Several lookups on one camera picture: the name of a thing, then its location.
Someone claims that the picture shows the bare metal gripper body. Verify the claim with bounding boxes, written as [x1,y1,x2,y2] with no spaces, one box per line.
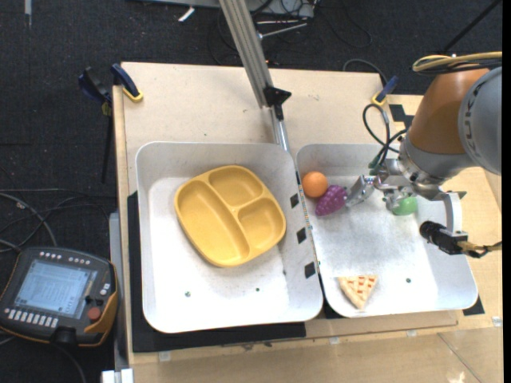
[372,158,445,199]

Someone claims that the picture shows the green toy apple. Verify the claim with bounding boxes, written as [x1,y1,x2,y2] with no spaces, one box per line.
[390,195,419,216]

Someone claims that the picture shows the purple toy grapes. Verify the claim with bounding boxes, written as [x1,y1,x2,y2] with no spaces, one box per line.
[315,184,348,217]

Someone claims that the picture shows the orange toy orange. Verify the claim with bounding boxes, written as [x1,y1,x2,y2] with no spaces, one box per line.
[301,171,329,199]

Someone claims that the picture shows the white plastic tray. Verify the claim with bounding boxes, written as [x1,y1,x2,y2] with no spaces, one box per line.
[295,143,479,319]
[134,140,324,334]

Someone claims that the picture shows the toy pizza slice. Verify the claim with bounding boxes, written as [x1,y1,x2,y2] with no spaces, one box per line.
[337,274,379,310]

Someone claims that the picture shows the thin black and white rod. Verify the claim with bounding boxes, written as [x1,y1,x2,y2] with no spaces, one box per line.
[274,118,323,282]

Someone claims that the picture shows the yellow divided plate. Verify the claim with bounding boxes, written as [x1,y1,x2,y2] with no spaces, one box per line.
[173,164,287,269]

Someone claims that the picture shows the pale wood board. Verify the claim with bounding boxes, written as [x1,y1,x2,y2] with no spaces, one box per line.
[113,61,459,366]

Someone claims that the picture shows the black cylinder on white bracket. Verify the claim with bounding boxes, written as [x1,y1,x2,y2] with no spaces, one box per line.
[418,191,469,256]

